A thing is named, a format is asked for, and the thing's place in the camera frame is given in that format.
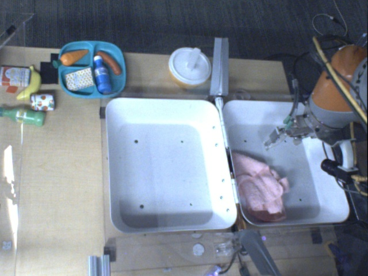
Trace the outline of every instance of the wooden table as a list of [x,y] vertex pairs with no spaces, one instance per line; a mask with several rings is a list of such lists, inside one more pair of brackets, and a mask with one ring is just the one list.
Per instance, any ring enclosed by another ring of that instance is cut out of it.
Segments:
[[[5,47],[0,51],[0,63],[34,64],[39,69],[40,62],[50,60],[50,53],[58,52],[58,49]],[[169,80],[167,55],[125,53],[124,56],[125,97],[206,96],[209,83],[185,91]],[[204,275],[212,263],[229,261],[214,255],[214,245],[223,242],[227,235],[209,232],[200,238],[191,234],[128,236],[113,229],[108,212],[109,193],[104,185],[105,132],[99,117],[99,109],[106,101],[74,98],[58,85],[42,85],[41,89],[54,93],[56,109],[47,112],[44,126],[24,126],[23,144],[18,149],[21,195],[16,275],[87,275],[88,256],[101,256],[109,240],[115,240],[123,253],[120,261],[112,263],[112,270],[116,271],[112,275]],[[253,99],[290,99],[280,62],[231,59],[230,97],[239,89],[249,92]],[[15,96],[1,87],[0,99],[0,105],[17,104]],[[1,125],[9,126],[9,122],[0,119]],[[15,135],[2,132],[0,150],[9,142],[19,141],[20,131]],[[282,231],[267,232],[270,239],[267,246],[283,275],[312,275],[313,269],[335,271],[334,260],[323,246],[312,245],[308,229],[293,231],[286,241],[280,240]],[[334,233],[326,229],[323,236],[326,240],[333,239]],[[193,260],[191,247],[195,242],[201,242],[210,255]],[[296,244],[302,248],[299,252],[293,250]],[[251,272],[256,272],[249,257],[246,261]],[[2,275],[12,275],[11,265],[1,269],[10,273]],[[234,265],[228,275],[238,273]]]

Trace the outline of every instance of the pink cloth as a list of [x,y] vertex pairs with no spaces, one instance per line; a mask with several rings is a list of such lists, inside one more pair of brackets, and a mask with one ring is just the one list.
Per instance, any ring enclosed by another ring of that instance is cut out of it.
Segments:
[[264,163],[233,152],[233,163],[242,205],[262,221],[276,222],[286,218],[283,193],[289,192],[288,179]]

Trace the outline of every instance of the toy banana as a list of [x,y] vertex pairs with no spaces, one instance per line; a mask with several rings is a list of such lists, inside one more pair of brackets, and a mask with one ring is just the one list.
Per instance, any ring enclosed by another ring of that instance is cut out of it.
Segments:
[[41,87],[41,75],[35,70],[34,66],[30,66],[30,81],[26,89],[17,96],[18,100],[29,100],[32,93],[36,93]]

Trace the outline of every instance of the divided blue tray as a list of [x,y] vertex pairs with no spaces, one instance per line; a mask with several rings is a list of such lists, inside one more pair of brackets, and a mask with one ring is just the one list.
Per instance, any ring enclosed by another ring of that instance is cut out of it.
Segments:
[[[81,98],[111,98],[117,96],[125,87],[125,82],[127,79],[127,70],[125,68],[125,60],[124,56],[119,49],[118,46],[103,42],[103,41],[76,41],[66,44],[59,53],[59,58],[62,56],[62,54],[74,50],[80,50],[80,49],[88,49],[89,53],[86,54],[83,58],[78,60],[75,64],[72,66],[59,66],[58,68],[58,74],[59,74],[59,83],[63,90],[75,97],[81,97]],[[70,91],[66,87],[66,81],[65,81],[65,75],[69,74],[70,72],[82,70],[84,68],[91,67],[92,72],[94,70],[93,66],[93,57],[98,51],[103,51],[107,54],[109,54],[120,66],[121,68],[121,74],[115,75],[111,68],[106,64],[105,66],[109,70],[110,75],[110,82],[112,86],[112,92],[110,94],[102,94],[97,90],[97,86],[92,86],[88,88],[84,88],[78,91]]]

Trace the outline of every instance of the white can with colorful pattern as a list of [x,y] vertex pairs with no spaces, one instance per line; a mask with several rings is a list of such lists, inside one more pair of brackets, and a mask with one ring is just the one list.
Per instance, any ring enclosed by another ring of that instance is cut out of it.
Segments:
[[55,101],[51,94],[32,94],[30,96],[30,106],[33,110],[54,110]]

